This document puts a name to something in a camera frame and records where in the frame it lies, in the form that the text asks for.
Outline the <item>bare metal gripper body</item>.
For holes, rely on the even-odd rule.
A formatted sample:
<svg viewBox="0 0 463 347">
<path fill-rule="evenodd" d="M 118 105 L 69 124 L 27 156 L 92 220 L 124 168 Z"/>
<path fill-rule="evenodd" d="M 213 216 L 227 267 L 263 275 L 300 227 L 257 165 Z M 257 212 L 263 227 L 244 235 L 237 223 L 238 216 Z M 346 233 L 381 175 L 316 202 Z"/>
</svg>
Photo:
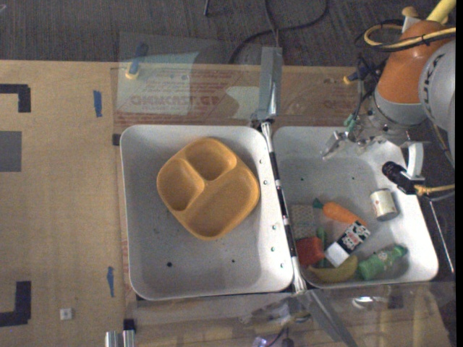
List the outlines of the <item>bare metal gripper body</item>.
<svg viewBox="0 0 463 347">
<path fill-rule="evenodd" d="M 348 139 L 354 143 L 370 137 L 383 137 L 397 146 L 409 141 L 408 128 L 385 117 L 380 111 L 366 111 L 346 120 Z"/>
</svg>

